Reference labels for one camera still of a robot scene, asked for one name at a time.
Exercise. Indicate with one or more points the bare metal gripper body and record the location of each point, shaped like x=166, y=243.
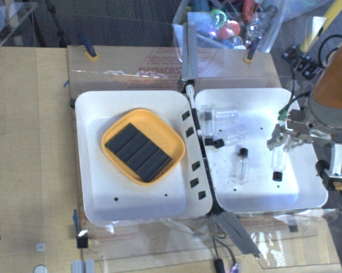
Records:
x=297, y=122

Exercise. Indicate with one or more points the clear plastic bin of toys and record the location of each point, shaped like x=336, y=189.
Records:
x=224, y=16

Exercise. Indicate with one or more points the brown cardboard board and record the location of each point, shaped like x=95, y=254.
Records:
x=125, y=67

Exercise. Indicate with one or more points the yellow plate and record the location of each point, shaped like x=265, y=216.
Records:
x=159, y=124

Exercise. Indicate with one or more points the black ribbed rectangular block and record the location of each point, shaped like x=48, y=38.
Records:
x=138, y=152

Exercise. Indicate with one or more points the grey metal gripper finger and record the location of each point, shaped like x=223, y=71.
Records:
x=294, y=142
x=274, y=139

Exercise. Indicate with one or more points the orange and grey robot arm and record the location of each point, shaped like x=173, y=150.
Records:
x=331, y=78

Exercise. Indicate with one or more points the black cylinder on white bracket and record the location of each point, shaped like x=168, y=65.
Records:
x=337, y=163

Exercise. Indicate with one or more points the clear plastic bottle black cap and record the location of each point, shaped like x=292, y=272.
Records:
x=207, y=131
x=226, y=115
x=279, y=161
x=242, y=168
x=234, y=136

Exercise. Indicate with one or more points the white plastic tray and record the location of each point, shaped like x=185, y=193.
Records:
x=261, y=198
x=136, y=206

